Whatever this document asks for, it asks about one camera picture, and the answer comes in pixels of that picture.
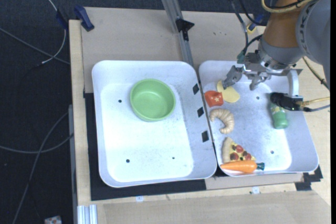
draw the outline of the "blue clip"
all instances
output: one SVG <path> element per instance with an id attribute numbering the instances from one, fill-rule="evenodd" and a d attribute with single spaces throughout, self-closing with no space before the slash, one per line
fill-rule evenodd
<path id="1" fill-rule="evenodd" d="M 94 29 L 94 25 L 91 23 L 84 7 L 76 5 L 74 8 L 74 12 L 76 16 L 82 20 L 81 25 L 85 28 L 86 31 L 91 31 L 92 29 Z"/>

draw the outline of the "pizza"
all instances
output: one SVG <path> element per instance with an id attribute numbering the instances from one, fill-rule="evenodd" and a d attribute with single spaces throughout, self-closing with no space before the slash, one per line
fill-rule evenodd
<path id="1" fill-rule="evenodd" d="M 225 138 L 222 147 L 223 163 L 234 161 L 255 161 L 255 157 L 247 152 L 241 145 L 235 143 L 230 137 Z"/>

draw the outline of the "white cable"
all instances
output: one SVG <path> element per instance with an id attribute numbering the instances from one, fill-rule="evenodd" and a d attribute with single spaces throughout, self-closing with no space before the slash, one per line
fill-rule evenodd
<path id="1" fill-rule="evenodd" d="M 48 0 L 48 1 L 51 3 L 51 5 L 52 5 L 52 7 L 54 8 L 54 10 L 57 11 L 57 7 L 55 6 L 55 4 L 54 4 L 51 0 Z M 67 31 L 64 30 L 64 37 L 63 37 L 63 41 L 62 41 L 62 44 L 61 44 L 59 50 L 56 52 L 55 55 L 53 55 L 52 57 L 50 57 L 48 60 L 43 61 L 43 62 L 42 62 L 42 65 L 44 65 L 45 63 L 47 63 L 47 62 L 49 62 L 50 60 L 52 60 L 53 58 L 55 58 L 55 57 L 61 52 L 61 50 L 63 49 L 64 44 L 65 44 L 66 35 L 67 35 Z"/>

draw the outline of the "green bowl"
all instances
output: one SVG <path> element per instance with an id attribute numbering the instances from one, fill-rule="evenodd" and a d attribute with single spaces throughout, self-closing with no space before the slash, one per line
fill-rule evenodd
<path id="1" fill-rule="evenodd" d="M 131 90 L 131 106 L 144 121 L 159 121 L 171 115 L 175 109 L 175 95 L 165 83 L 156 79 L 138 81 Z"/>

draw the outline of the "toy carrot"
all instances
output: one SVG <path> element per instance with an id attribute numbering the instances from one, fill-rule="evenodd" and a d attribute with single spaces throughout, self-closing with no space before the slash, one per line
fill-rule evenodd
<path id="1" fill-rule="evenodd" d="M 239 171 L 243 173 L 252 173 L 254 170 L 264 170 L 264 163 L 256 163 L 253 160 L 244 160 L 244 161 L 234 161 L 221 164 L 220 167 L 226 170 Z"/>

